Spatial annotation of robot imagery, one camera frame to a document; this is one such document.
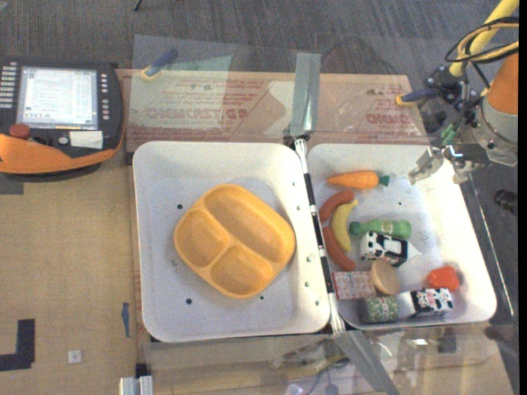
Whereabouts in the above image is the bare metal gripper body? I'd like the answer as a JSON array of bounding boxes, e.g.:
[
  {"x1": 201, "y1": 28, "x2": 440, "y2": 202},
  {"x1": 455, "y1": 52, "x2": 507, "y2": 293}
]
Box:
[{"x1": 443, "y1": 126, "x2": 520, "y2": 170}]

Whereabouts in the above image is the white plastic tray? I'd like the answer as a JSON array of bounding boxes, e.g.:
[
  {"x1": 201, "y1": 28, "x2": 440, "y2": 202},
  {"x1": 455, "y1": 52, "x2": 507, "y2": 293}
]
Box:
[
  {"x1": 132, "y1": 140, "x2": 332, "y2": 344},
  {"x1": 306, "y1": 142, "x2": 498, "y2": 332}
]

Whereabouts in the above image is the orange carrot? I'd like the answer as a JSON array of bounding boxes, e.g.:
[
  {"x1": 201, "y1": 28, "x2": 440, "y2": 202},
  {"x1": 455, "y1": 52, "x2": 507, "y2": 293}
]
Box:
[{"x1": 326, "y1": 170, "x2": 391, "y2": 191}]

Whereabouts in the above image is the green bottle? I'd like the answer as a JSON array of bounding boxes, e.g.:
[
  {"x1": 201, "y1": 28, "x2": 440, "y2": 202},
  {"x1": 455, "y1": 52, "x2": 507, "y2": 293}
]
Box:
[{"x1": 348, "y1": 218, "x2": 413, "y2": 240}]

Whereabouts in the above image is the cow print milk carton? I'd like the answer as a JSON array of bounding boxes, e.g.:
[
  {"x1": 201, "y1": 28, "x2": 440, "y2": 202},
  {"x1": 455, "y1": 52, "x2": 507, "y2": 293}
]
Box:
[
  {"x1": 358, "y1": 230, "x2": 422, "y2": 268},
  {"x1": 396, "y1": 287, "x2": 455, "y2": 319}
]

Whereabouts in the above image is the red sausage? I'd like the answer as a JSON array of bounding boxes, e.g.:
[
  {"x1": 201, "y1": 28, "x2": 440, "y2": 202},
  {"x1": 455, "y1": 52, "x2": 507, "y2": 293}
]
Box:
[
  {"x1": 322, "y1": 225, "x2": 357, "y2": 272},
  {"x1": 319, "y1": 190, "x2": 356, "y2": 223}
]

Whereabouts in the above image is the yellow banana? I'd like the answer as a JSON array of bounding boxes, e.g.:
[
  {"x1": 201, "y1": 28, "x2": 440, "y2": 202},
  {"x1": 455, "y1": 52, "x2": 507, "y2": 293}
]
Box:
[{"x1": 331, "y1": 198, "x2": 360, "y2": 253}]

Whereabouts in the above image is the orange pepper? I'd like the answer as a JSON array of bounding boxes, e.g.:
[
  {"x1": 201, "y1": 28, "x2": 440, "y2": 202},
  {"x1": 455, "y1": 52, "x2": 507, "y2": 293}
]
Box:
[{"x1": 426, "y1": 265, "x2": 461, "y2": 293}]

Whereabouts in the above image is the tan round biscuit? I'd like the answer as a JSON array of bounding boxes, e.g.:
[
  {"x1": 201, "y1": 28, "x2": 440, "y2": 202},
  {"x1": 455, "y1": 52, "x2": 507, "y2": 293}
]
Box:
[{"x1": 370, "y1": 258, "x2": 401, "y2": 297}]

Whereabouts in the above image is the pink carton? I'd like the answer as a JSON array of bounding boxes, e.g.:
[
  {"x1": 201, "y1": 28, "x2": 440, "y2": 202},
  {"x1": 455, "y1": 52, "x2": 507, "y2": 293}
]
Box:
[{"x1": 331, "y1": 270, "x2": 377, "y2": 301}]

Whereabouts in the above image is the green carton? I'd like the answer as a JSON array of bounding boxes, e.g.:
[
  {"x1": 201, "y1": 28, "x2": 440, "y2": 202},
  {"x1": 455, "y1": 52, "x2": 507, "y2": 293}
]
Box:
[{"x1": 357, "y1": 295, "x2": 400, "y2": 325}]

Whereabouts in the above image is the orange divided plate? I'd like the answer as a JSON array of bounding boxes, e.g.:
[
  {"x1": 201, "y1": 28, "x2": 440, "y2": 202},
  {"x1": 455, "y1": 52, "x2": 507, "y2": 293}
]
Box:
[{"x1": 172, "y1": 183, "x2": 297, "y2": 300}]

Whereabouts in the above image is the brown cardboard board red print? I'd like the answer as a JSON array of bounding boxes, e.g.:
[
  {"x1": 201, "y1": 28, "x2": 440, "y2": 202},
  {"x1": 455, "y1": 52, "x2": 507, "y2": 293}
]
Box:
[{"x1": 114, "y1": 68, "x2": 433, "y2": 345}]

